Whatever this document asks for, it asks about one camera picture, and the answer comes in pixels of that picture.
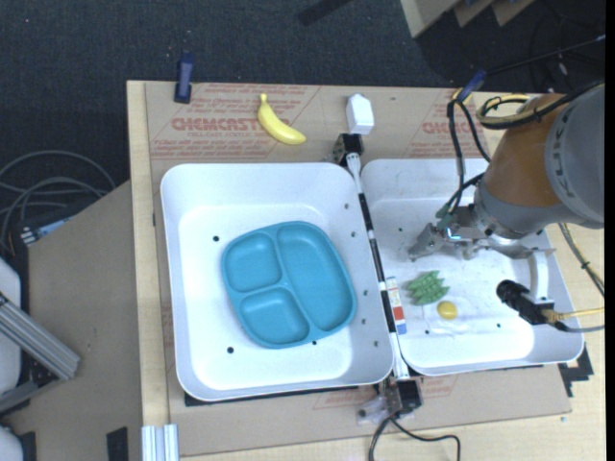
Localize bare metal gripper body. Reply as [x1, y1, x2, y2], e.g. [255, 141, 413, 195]
[434, 206, 535, 261]

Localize green pea pods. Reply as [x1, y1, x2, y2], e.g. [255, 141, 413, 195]
[406, 269, 452, 306]

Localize thin black and white rod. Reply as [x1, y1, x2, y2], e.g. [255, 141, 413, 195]
[347, 154, 410, 381]

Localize white packet, red blue print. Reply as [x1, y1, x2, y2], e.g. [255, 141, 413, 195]
[384, 276, 409, 335]

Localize white fried egg, yellow yolk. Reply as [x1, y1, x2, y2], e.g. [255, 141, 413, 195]
[424, 295, 482, 338]

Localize blue divided plate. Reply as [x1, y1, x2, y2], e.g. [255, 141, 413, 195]
[220, 220, 358, 351]

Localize white plastic tray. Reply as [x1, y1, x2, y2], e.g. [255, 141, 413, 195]
[160, 161, 397, 402]
[358, 158, 586, 377]

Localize white carton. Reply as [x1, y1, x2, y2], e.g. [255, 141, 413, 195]
[345, 92, 376, 136]

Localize yellow banana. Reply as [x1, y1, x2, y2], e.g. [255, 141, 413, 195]
[257, 92, 308, 146]

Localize brown cardboard board, red print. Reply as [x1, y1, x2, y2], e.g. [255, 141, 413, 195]
[143, 82, 574, 456]

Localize black cylinder on white bracket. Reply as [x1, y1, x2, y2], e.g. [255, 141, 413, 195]
[496, 249, 558, 327]

